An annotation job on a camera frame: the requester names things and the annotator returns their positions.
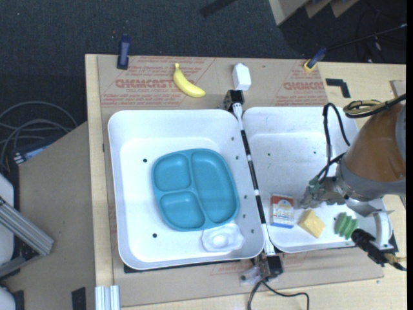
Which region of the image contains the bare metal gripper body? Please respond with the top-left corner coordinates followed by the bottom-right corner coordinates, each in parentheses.
top-left (308, 174), bottom-right (395, 218)

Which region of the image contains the yellow cheese wedge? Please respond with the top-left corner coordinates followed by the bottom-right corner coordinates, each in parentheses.
top-left (297, 208), bottom-right (326, 239)

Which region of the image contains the orange and white carton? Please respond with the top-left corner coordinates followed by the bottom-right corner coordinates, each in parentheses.
top-left (270, 192), bottom-right (296, 229)

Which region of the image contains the green ridged toy vegetable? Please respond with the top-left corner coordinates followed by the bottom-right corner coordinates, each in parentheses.
top-left (334, 212), bottom-right (359, 240)

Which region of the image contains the white plastic tray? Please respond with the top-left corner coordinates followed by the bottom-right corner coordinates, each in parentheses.
top-left (241, 106), bottom-right (393, 254)
top-left (107, 108), bottom-right (266, 271)

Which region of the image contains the thin black and white rod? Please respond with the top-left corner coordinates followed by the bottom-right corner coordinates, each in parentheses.
top-left (232, 103), bottom-right (276, 256)

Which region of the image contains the white fried egg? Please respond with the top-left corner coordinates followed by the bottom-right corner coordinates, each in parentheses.
top-left (201, 223), bottom-right (246, 253)

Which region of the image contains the blue divided plate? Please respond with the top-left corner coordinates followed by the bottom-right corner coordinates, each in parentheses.
top-left (151, 148), bottom-right (241, 233)

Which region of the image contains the brown cardboard board red print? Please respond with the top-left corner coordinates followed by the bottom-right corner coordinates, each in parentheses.
top-left (96, 55), bottom-right (385, 307)

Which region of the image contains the yellow banana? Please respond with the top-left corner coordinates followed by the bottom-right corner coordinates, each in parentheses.
top-left (172, 63), bottom-right (207, 98)

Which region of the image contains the black cylinder on white bracket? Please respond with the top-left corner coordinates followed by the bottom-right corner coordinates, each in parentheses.
top-left (350, 210), bottom-right (396, 266)

